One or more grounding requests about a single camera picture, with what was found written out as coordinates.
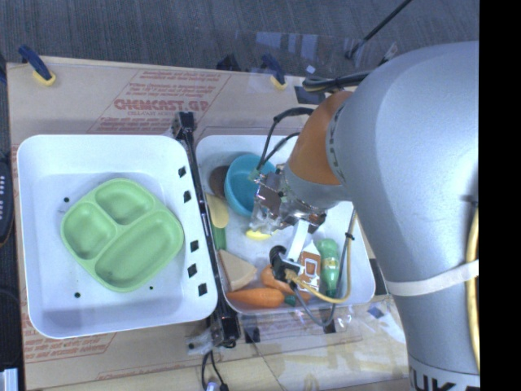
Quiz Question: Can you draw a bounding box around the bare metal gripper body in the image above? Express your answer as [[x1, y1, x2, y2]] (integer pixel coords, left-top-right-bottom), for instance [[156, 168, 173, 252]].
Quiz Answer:
[[252, 168, 327, 231]]

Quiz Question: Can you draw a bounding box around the small yellow toy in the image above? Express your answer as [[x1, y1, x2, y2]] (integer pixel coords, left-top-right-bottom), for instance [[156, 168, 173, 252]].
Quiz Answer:
[[244, 226, 274, 242]]

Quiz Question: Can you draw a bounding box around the blue bowl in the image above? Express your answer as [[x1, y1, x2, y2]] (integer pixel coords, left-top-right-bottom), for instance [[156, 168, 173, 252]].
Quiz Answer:
[[223, 152, 278, 219]]

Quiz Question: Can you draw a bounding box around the pale yellow oval toy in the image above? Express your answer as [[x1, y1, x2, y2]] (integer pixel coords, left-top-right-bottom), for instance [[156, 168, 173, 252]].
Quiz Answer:
[[204, 192, 230, 230]]

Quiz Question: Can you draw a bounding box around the green flat toy strip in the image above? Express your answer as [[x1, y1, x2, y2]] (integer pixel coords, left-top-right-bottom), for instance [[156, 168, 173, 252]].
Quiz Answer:
[[211, 226, 228, 253]]

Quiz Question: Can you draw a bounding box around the beige bread wedge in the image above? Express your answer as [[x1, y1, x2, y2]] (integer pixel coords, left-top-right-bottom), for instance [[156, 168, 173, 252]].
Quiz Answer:
[[217, 248, 259, 293]]

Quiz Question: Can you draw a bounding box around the thin black rod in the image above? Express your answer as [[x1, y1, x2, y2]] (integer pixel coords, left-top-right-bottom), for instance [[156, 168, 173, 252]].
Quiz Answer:
[[183, 134, 230, 321]]

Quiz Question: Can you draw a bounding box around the brown round biscuit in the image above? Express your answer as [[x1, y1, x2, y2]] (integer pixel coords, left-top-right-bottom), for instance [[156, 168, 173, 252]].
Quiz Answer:
[[208, 165, 231, 199]]

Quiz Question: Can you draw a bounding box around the orange carrot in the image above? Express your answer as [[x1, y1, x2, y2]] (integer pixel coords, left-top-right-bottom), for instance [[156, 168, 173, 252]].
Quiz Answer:
[[225, 287, 298, 310], [260, 264, 313, 303]]

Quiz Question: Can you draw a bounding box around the brown and white carton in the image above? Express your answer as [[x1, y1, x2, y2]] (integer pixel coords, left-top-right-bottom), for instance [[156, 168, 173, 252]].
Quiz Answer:
[[298, 240, 323, 293]]

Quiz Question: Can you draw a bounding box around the green bottle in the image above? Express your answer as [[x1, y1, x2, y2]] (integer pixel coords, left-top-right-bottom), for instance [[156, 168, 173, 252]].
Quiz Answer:
[[316, 238, 341, 299]]

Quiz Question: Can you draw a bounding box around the white plastic tray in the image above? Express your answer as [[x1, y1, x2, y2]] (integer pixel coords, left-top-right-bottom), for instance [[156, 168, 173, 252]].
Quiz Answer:
[[195, 134, 377, 316], [15, 134, 219, 340]]

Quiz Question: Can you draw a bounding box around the green divided plate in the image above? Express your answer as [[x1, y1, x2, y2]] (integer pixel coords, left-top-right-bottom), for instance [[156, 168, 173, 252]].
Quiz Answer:
[[59, 178, 186, 294]]

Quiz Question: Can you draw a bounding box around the brown cardboard board, red print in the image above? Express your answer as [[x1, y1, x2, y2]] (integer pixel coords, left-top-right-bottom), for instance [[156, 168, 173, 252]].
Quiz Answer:
[[6, 55, 409, 391]]

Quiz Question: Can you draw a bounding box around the black cylinder on white bracket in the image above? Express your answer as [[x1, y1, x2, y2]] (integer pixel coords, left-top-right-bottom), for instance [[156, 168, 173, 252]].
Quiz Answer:
[[268, 217, 315, 283]]

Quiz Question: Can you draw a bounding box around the black block with thin wires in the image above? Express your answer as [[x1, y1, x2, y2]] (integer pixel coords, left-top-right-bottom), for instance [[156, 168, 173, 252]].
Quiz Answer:
[[207, 314, 242, 348], [170, 111, 198, 140]]

